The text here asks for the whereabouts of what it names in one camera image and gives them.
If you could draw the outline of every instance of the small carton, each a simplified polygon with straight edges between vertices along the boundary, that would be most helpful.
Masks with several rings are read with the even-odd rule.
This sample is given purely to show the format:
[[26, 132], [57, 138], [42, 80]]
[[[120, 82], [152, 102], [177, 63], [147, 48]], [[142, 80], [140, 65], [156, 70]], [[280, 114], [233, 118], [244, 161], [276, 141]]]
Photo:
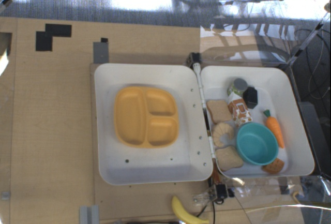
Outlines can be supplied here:
[[245, 101], [232, 92], [228, 97], [228, 107], [236, 127], [253, 121], [253, 117], [248, 111]]

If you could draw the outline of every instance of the black square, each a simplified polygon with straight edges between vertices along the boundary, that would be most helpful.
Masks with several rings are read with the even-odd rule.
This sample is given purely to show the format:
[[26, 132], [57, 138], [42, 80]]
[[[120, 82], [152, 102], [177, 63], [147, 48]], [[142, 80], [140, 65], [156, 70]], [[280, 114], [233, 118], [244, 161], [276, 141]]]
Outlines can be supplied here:
[[46, 32], [36, 32], [36, 51], [52, 51], [53, 38]]
[[71, 37], [71, 25], [66, 24], [46, 24], [46, 32], [56, 37]]

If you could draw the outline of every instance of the gray bracket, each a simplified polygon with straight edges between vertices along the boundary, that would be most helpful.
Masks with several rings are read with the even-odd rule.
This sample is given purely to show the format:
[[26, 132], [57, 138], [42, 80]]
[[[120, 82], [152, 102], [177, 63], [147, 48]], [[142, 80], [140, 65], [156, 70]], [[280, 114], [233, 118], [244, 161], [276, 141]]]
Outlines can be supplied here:
[[99, 206], [81, 206], [79, 209], [79, 224], [100, 224]]
[[94, 64], [103, 64], [109, 62], [109, 51], [107, 42], [93, 43], [93, 62]]

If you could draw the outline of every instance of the toy food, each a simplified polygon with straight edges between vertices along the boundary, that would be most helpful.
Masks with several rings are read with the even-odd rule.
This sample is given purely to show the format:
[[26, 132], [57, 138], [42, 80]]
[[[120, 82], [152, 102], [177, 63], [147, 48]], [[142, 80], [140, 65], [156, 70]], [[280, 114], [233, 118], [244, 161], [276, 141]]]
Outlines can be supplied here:
[[285, 148], [283, 134], [281, 132], [277, 119], [275, 119], [273, 116], [270, 115], [270, 110], [265, 110], [263, 113], [267, 117], [265, 125], [275, 135], [277, 142], [278, 142], [278, 146], [280, 148]]
[[232, 118], [227, 102], [224, 100], [210, 100], [207, 102], [207, 108], [214, 124], [230, 121]]
[[229, 96], [228, 107], [236, 127], [253, 121], [245, 101], [239, 95], [232, 93]]
[[216, 150], [216, 157], [218, 166], [222, 171], [239, 168], [244, 165], [244, 161], [240, 158], [234, 146]]
[[173, 196], [171, 200], [171, 208], [177, 218], [189, 224], [209, 224], [209, 220], [204, 220], [188, 213], [183, 207], [177, 196]]
[[243, 95], [244, 91], [247, 89], [248, 85], [244, 79], [237, 78], [228, 88], [228, 95], [235, 93], [239, 96]]
[[234, 137], [234, 130], [232, 126], [230, 126], [227, 123], [218, 123], [214, 128], [213, 128], [213, 141], [214, 145], [217, 147], [223, 147], [224, 143], [220, 141], [220, 136], [228, 134], [229, 139], [233, 139]]
[[284, 164], [284, 161], [276, 158], [272, 163], [262, 166], [262, 170], [270, 174], [279, 173], [283, 169]]
[[243, 93], [243, 99], [249, 109], [258, 105], [258, 91], [254, 87], [248, 87]]

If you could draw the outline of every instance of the yellow plate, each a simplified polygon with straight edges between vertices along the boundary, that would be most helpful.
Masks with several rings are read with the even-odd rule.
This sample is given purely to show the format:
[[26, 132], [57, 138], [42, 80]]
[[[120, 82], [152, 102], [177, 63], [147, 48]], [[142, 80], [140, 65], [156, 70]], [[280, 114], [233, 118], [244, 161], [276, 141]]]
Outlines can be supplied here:
[[116, 136], [128, 146], [169, 146], [176, 141], [179, 131], [175, 99], [158, 88], [124, 88], [115, 98], [114, 125]]

